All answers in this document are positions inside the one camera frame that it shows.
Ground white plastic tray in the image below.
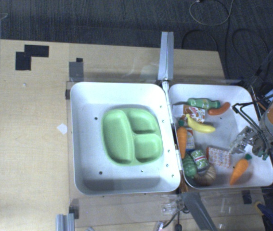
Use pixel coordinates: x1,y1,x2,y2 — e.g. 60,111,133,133
168,83,273,190
69,81,182,196

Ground orange and white packet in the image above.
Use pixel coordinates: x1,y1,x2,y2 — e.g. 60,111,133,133
206,146,232,169

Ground brown bread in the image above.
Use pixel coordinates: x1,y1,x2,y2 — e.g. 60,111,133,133
194,164,217,187

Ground green grapes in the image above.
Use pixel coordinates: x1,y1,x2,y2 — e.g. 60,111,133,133
182,153,198,179

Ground orange carrot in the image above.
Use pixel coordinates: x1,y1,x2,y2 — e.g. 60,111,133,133
229,153,253,186
176,120,188,159

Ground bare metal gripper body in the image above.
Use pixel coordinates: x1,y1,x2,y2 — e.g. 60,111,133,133
246,131,271,160

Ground white blue and orange carton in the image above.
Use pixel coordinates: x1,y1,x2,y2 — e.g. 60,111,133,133
185,127,196,153

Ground green divided plate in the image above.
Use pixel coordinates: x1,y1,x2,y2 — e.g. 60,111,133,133
101,107,164,165

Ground yellow banana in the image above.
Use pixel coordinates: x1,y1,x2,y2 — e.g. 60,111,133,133
185,114,216,134

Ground green and white can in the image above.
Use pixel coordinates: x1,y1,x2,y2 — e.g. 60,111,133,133
190,148,210,172

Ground green plastic bottle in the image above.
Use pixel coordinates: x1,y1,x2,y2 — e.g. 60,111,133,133
187,98,221,110

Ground orange sausage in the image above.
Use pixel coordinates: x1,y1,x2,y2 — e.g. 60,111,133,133
207,102,231,116

